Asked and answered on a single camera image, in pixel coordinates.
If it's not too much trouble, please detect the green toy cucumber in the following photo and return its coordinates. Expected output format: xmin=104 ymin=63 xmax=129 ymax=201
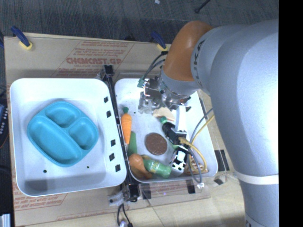
xmin=127 ymin=131 xmax=138 ymax=156

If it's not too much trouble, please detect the brown round biscuit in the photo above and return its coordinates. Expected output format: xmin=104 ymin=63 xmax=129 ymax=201
xmin=144 ymin=132 xmax=168 ymax=156

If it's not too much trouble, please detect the brown cardboard board red print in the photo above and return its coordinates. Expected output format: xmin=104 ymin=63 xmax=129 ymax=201
xmin=3 ymin=32 xmax=215 ymax=227

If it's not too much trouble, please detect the black and white carton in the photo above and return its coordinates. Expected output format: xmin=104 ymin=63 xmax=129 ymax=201
xmin=170 ymin=146 xmax=189 ymax=177

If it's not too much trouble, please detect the thin black rod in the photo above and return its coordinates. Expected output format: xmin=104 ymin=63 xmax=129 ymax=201
xmin=107 ymin=74 xmax=132 ymax=186

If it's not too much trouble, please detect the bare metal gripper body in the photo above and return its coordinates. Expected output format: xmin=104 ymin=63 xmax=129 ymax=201
xmin=143 ymin=78 xmax=191 ymax=109

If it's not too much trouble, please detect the blue divided plate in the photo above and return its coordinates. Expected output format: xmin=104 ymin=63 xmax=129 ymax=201
xmin=26 ymin=100 xmax=100 ymax=168

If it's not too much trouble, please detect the black cylinder on white bracket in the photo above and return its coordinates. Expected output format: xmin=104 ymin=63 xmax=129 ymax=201
xmin=161 ymin=104 xmax=192 ymax=147

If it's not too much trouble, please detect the orange carrot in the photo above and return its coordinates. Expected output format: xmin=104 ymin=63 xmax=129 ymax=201
xmin=120 ymin=106 xmax=133 ymax=145

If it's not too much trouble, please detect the black block with thin wires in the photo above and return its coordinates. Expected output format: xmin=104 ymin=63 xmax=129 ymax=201
xmin=103 ymin=64 xmax=115 ymax=78
xmin=122 ymin=183 xmax=140 ymax=202

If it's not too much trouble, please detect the green bottle yellow label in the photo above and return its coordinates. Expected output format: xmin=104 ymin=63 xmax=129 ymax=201
xmin=141 ymin=155 xmax=173 ymax=179

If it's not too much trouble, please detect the brown lattice waffle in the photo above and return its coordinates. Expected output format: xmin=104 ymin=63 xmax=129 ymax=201
xmin=186 ymin=155 xmax=209 ymax=175

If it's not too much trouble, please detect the beige bread slice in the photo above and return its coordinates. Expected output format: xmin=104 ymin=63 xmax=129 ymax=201
xmin=152 ymin=106 xmax=176 ymax=122

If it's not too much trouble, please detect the white plastic tray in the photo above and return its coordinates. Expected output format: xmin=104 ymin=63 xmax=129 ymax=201
xmin=9 ymin=78 xmax=127 ymax=197
xmin=114 ymin=78 xmax=219 ymax=184

